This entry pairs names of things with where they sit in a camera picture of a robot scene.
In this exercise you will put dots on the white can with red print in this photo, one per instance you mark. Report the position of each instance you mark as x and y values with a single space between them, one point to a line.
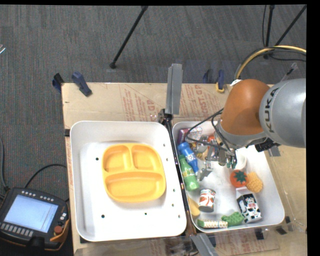
207 200

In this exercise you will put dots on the white plastic tray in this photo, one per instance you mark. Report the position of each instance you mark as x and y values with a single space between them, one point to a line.
225 197
125 220

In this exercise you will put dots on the white cup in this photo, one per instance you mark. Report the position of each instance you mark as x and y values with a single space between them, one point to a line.
241 162

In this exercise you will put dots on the cow print milk carton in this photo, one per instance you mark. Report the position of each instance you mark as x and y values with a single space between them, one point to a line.
251 208

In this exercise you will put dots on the purple carton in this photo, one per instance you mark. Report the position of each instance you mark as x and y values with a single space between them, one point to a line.
182 135

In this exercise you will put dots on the blue bottle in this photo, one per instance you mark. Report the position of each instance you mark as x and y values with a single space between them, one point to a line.
188 153

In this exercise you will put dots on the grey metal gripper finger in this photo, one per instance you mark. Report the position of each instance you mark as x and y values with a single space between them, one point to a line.
222 158
205 172

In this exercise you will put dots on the yellow divided plate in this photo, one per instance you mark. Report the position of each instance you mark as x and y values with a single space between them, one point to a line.
133 185

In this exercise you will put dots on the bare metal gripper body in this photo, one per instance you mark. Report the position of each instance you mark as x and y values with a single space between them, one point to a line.
217 147

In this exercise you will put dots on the orange tomato with green top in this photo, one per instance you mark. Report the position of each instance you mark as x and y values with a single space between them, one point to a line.
238 178

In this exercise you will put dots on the green bottle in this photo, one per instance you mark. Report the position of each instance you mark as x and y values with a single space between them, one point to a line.
188 176

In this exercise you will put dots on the white carton with orange print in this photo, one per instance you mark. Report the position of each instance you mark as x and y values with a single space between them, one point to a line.
196 133

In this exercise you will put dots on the green and cream biscuit packet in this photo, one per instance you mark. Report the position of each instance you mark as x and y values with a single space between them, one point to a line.
211 223

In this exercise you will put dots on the brown cardboard board red print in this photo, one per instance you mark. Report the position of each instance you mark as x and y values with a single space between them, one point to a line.
112 105

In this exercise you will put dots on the yellow corn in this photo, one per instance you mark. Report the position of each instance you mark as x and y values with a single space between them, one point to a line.
255 183

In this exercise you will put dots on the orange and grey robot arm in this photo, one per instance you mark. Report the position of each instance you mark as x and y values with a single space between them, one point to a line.
250 110

